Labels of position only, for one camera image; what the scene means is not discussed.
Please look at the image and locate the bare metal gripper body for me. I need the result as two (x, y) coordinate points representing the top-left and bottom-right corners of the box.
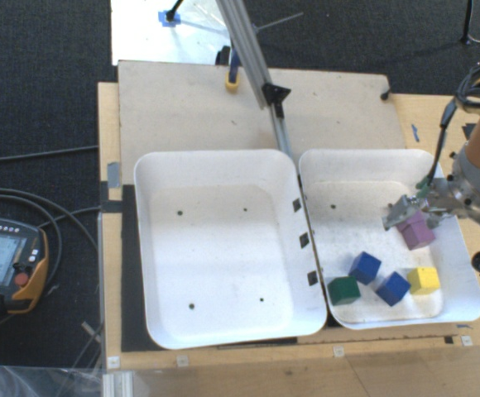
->
(404, 175), (480, 232)

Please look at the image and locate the purple cube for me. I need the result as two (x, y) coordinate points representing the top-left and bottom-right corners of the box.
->
(396, 209), (437, 251)

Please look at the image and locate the white plastic tray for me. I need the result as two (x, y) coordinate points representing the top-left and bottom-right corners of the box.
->
(298, 147), (480, 331)
(133, 149), (329, 351)

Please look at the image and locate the blue cube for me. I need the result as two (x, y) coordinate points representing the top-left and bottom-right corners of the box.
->
(348, 251), (383, 286)
(375, 270), (412, 308)

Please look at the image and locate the yellow cube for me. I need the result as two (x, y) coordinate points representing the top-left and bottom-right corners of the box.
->
(406, 265), (441, 296)

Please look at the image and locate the green cube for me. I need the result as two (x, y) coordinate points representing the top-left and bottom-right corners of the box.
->
(326, 275), (362, 307)

